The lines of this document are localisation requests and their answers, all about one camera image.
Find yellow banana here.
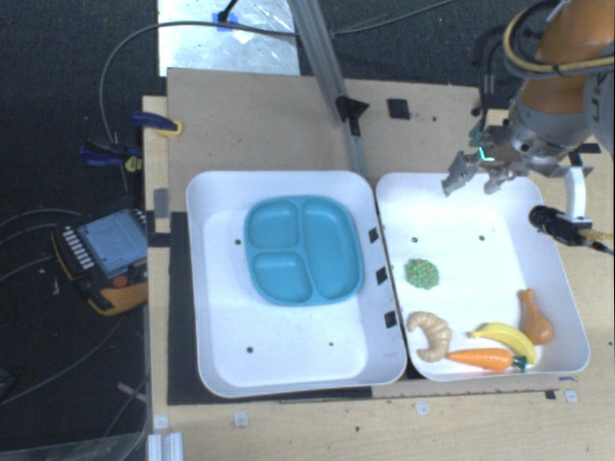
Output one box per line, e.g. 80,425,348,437
467,321,538,367

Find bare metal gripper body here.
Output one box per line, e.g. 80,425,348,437
473,125,574,179

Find black cylinder on white bracket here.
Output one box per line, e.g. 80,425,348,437
528,163,595,248

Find beige toy croissant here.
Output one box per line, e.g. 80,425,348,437
406,310,454,363

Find blue divided plate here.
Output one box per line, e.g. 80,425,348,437
243,195,365,307

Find brown cardboard board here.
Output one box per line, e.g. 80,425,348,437
165,67,600,400

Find orange toy carrot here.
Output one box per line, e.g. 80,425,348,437
447,347,529,374

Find white plastic tray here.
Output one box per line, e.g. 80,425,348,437
374,171,592,383
185,169,409,400

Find brown toy chicken drumstick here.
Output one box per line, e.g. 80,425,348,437
517,288,554,347

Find green toy peas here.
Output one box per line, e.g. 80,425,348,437
404,256,441,292

